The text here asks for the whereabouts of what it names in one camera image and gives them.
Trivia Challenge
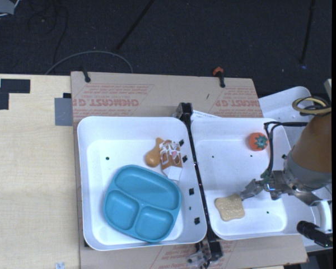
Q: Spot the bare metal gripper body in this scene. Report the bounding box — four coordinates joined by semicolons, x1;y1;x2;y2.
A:
263;170;323;207

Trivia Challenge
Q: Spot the white plastic tray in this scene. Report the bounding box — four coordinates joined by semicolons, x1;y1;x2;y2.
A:
77;115;208;252
189;117;317;241

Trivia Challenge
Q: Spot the orange toy tomato green stem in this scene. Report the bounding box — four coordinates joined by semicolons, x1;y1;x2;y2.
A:
248;132;269;152

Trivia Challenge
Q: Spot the thin black rod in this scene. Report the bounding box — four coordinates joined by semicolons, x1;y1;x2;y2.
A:
183;113;218;244

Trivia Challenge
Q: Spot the brown and white carton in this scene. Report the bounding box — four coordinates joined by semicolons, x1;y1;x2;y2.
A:
158;139;184;182

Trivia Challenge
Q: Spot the brown toy chicken drumstick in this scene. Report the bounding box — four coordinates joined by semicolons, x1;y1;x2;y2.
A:
144;137;165;168

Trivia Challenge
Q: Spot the blue divided plate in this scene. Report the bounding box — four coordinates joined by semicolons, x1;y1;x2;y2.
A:
102;164;183;244

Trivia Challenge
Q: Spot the brown cardboard board red print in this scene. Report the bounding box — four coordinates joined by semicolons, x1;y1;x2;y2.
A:
70;71;310;269

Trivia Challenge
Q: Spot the black cylinder on white bracket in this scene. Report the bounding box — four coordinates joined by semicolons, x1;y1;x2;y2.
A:
296;199;333;248

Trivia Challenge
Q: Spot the black block with thin wires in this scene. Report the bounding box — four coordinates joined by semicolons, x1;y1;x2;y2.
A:
176;102;194;120
206;240;223;262

